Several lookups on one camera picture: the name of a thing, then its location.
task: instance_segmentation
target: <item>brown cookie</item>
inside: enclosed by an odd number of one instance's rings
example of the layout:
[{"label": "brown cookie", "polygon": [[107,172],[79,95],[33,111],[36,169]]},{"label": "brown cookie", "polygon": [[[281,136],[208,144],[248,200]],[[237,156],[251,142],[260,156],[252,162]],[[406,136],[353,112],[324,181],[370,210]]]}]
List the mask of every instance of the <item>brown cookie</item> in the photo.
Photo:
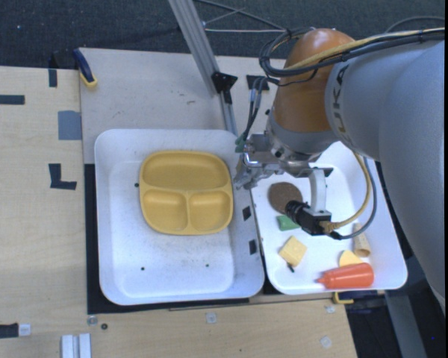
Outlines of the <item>brown cookie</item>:
[{"label": "brown cookie", "polygon": [[274,183],[268,191],[272,208],[285,215],[285,206],[291,200],[303,201],[302,193],[292,183]]}]

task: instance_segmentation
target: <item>wooden surface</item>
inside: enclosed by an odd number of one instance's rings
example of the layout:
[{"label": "wooden surface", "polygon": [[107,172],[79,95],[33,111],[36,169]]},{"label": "wooden surface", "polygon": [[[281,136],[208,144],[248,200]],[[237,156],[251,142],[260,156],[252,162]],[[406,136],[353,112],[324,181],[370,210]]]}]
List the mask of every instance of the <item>wooden surface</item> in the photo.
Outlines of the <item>wooden surface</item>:
[{"label": "wooden surface", "polygon": [[[59,111],[81,109],[79,79],[57,75],[54,88],[46,69],[0,67],[0,94],[25,96],[0,105],[0,324],[32,330],[0,339],[0,357],[59,357],[60,337],[79,333],[94,358],[356,357],[345,309],[329,299],[96,315],[89,326],[82,142],[57,129]],[[49,163],[76,189],[51,189]]]}]

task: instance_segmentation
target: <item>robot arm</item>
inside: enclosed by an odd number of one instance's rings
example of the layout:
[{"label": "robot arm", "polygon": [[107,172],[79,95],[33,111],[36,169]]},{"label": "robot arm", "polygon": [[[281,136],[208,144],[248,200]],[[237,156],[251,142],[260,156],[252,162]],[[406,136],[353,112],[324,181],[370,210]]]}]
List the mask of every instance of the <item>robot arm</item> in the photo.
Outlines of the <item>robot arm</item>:
[{"label": "robot arm", "polygon": [[[309,163],[337,141],[379,161],[405,236],[445,309],[444,28],[360,41],[331,29],[297,36],[282,70],[270,67],[269,51],[261,55],[268,78],[281,79],[265,131],[243,141],[236,186],[250,189],[271,174],[308,178]],[[312,195],[322,190],[316,185]]]}]

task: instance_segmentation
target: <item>dark background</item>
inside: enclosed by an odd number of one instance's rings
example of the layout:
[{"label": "dark background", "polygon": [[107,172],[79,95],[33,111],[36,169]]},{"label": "dark background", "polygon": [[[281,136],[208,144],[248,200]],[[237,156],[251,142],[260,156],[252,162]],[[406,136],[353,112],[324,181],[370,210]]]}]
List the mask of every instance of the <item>dark background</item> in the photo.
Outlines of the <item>dark background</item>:
[{"label": "dark background", "polygon": [[[236,13],[209,22],[207,28],[313,26],[336,28],[356,40],[399,22],[393,29],[444,26],[445,17],[445,0],[195,0],[204,22],[230,12],[212,3],[244,9],[267,23]],[[209,31],[208,39],[215,55],[257,57],[261,46],[277,35]],[[0,66],[47,68],[53,59],[58,67],[71,69],[72,50],[78,47],[189,52],[167,0],[0,0]],[[275,57],[285,58],[280,52]],[[399,237],[405,258],[411,259],[411,248],[400,232]],[[410,274],[411,279],[418,276],[413,269]],[[410,283],[395,294],[410,299],[427,356],[445,357],[445,318],[425,280]],[[362,296],[346,308],[359,357],[402,356],[385,297]]]}]

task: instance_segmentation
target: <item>yellow sponge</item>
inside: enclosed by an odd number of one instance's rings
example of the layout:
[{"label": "yellow sponge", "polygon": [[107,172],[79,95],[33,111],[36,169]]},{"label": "yellow sponge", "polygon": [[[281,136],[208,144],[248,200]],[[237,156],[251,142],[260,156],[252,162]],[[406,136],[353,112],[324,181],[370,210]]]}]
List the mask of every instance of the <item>yellow sponge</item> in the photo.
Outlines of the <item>yellow sponge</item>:
[{"label": "yellow sponge", "polygon": [[291,266],[298,266],[306,251],[307,247],[295,236],[291,236],[279,251],[279,255]]}]

